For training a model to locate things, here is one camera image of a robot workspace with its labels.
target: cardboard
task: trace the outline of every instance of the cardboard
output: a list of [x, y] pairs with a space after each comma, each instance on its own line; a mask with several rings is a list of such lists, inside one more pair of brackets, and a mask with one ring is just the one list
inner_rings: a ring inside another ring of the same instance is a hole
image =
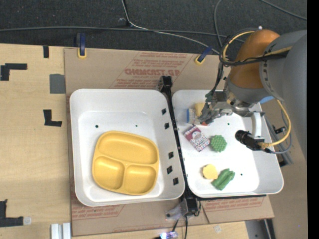
[[[172, 76], [173, 93], [211, 89], [217, 77], [218, 56], [208, 55], [202, 65], [195, 63], [196, 57], [198, 54], [87, 49], [87, 57], [80, 59], [76, 48], [64, 49], [73, 236], [172, 228], [175, 221], [168, 220], [165, 213], [178, 205], [179, 199], [102, 207], [81, 204], [74, 192], [70, 95], [82, 88], [156, 89], [164, 75]], [[227, 76], [229, 68], [224, 71]], [[221, 81], [217, 89], [223, 87]], [[268, 196], [201, 203], [202, 211], [189, 220], [190, 226], [273, 217]]]

